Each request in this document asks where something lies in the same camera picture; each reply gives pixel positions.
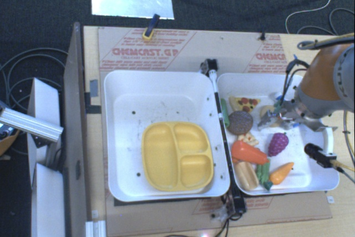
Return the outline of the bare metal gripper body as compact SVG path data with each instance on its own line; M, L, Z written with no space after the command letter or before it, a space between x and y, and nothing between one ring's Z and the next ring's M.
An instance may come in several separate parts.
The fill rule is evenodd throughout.
M307 109L302 103L297 102L295 99L283 101L278 111L279 117L293 119L298 124L302 124L306 119Z

